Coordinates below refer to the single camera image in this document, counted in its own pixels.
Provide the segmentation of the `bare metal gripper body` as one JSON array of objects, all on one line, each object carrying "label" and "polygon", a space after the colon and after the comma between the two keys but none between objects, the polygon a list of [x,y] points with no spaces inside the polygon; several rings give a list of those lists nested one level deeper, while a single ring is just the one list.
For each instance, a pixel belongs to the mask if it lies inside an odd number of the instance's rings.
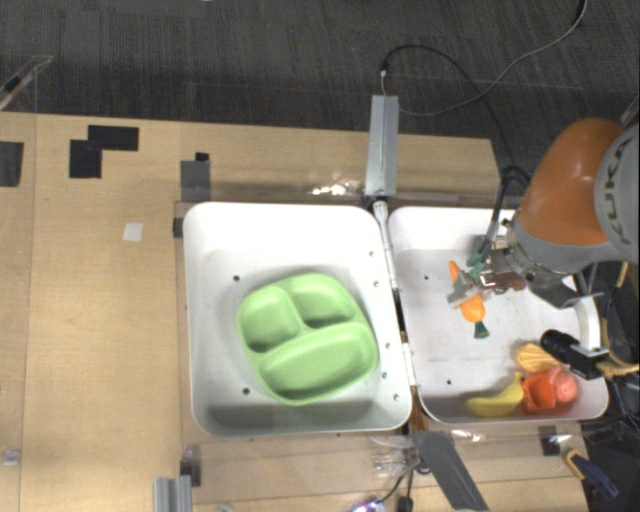
[{"label": "bare metal gripper body", "polygon": [[480,284],[487,292],[501,295],[511,290],[522,291],[527,287],[525,278],[509,265],[509,255],[509,248],[489,251],[480,274]]}]

